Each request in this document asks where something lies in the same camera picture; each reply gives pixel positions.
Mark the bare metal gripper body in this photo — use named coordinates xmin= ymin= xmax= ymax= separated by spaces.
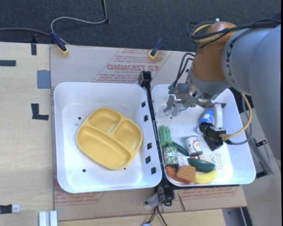
xmin=174 ymin=82 xmax=226 ymax=109

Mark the thin black rod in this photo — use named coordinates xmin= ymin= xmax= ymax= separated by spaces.
xmin=145 ymin=83 xmax=167 ymax=188

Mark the blue and white bottle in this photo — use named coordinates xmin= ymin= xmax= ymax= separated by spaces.
xmin=200 ymin=108 xmax=215 ymax=126

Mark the green ribbed toy vegetable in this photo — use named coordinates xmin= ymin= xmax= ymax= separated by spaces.
xmin=158 ymin=125 xmax=173 ymax=147

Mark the dark green toy cucumber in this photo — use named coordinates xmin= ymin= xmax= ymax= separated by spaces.
xmin=171 ymin=141 xmax=189 ymax=157

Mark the white can with orange print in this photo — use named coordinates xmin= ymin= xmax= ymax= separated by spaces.
xmin=184 ymin=135 xmax=203 ymax=156

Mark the green and white can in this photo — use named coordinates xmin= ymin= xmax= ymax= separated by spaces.
xmin=162 ymin=146 xmax=179 ymax=167

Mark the white packet red blue print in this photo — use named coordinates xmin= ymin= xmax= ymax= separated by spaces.
xmin=177 ymin=156 xmax=191 ymax=167

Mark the white packet with orange print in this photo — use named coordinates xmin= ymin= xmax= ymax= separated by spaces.
xmin=199 ymin=153 xmax=223 ymax=170

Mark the orange carrot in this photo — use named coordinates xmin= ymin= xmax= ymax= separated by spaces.
xmin=165 ymin=165 xmax=191 ymax=184

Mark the brown waffle biscuit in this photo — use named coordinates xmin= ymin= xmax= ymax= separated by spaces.
xmin=176 ymin=165 xmax=196 ymax=182

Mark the yellow divided plate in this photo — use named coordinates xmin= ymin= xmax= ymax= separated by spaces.
xmin=75 ymin=107 xmax=144 ymax=170

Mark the white plastic tray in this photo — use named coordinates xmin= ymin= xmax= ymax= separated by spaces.
xmin=150 ymin=83 xmax=257 ymax=187
xmin=53 ymin=81 xmax=163 ymax=194

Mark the yellow banana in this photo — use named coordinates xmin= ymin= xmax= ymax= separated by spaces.
xmin=193 ymin=169 xmax=218 ymax=184

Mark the brown cardboard board red print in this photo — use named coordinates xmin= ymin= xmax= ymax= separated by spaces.
xmin=49 ymin=43 xmax=248 ymax=222

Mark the black block with thin wires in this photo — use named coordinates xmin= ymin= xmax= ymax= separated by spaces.
xmin=137 ymin=71 xmax=153 ymax=87
xmin=143 ymin=185 xmax=175 ymax=208

